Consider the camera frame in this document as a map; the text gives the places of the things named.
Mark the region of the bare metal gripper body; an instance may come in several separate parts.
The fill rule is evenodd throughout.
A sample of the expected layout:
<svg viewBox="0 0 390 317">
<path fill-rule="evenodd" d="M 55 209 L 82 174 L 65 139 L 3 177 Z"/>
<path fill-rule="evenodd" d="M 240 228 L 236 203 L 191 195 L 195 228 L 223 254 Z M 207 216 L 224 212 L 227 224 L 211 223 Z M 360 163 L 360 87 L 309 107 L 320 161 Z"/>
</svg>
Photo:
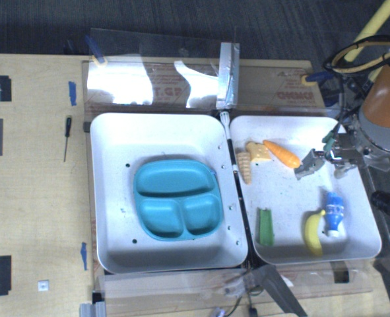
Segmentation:
<svg viewBox="0 0 390 317">
<path fill-rule="evenodd" d="M 344 178 L 349 170 L 366 166 L 363 154 L 354 146 L 349 134 L 328 133 L 322 144 L 324 157 L 335 167 L 335 178 Z"/>
</svg>

